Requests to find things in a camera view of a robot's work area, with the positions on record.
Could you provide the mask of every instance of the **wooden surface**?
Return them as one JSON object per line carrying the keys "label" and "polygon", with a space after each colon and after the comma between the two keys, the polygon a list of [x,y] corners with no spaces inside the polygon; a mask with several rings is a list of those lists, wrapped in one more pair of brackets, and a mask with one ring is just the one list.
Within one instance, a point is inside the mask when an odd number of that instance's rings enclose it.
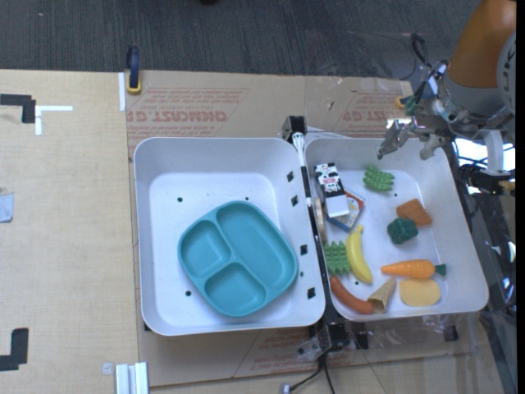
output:
{"label": "wooden surface", "polygon": [[[138,360],[126,116],[116,73],[0,71],[0,93],[31,94],[43,134],[0,107],[0,191],[14,193],[0,224],[0,355],[30,330],[28,363],[0,372],[0,392],[112,393],[104,363]],[[344,392],[502,392],[480,325],[472,353],[332,369]],[[277,392],[308,373],[160,387],[152,392]],[[297,392],[329,392],[324,374]]]}

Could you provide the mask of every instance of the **orange carrot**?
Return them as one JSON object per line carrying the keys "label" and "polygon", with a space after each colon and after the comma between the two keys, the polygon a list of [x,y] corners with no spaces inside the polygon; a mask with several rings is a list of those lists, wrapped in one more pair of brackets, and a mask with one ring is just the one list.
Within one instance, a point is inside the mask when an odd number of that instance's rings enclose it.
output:
{"label": "orange carrot", "polygon": [[385,274],[396,274],[398,276],[415,277],[417,279],[427,279],[434,273],[444,276],[446,266],[439,264],[435,266],[427,259],[411,259],[399,263],[388,264],[381,267]]}
{"label": "orange carrot", "polygon": [[356,298],[346,290],[346,287],[337,276],[330,276],[330,288],[336,298],[350,309],[360,314],[373,314],[374,305],[372,302]]}

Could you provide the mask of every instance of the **yellow oval toy food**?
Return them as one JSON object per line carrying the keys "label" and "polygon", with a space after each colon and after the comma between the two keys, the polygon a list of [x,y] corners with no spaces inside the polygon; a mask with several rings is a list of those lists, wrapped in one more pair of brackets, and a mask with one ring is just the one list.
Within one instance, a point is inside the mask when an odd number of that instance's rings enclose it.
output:
{"label": "yellow oval toy food", "polygon": [[410,278],[399,283],[399,295],[406,305],[429,306],[441,298],[441,289],[433,279]]}

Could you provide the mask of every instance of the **black bracket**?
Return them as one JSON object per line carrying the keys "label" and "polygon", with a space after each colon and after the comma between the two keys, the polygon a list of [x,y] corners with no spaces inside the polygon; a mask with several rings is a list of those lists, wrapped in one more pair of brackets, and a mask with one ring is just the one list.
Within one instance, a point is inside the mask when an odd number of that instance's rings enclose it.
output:
{"label": "black bracket", "polygon": [[31,98],[31,95],[0,94],[0,105],[22,106],[22,122],[34,124],[36,101]]}
{"label": "black bracket", "polygon": [[11,334],[11,354],[0,355],[0,371],[16,371],[20,364],[27,364],[27,346],[30,331],[17,328]]}

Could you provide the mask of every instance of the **gray carpet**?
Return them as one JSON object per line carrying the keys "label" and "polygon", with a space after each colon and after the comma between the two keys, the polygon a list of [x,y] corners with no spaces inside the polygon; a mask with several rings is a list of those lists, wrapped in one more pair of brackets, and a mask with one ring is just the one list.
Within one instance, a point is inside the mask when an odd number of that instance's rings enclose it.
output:
{"label": "gray carpet", "polygon": [[481,0],[0,0],[0,68],[419,80],[409,34],[450,58]]}

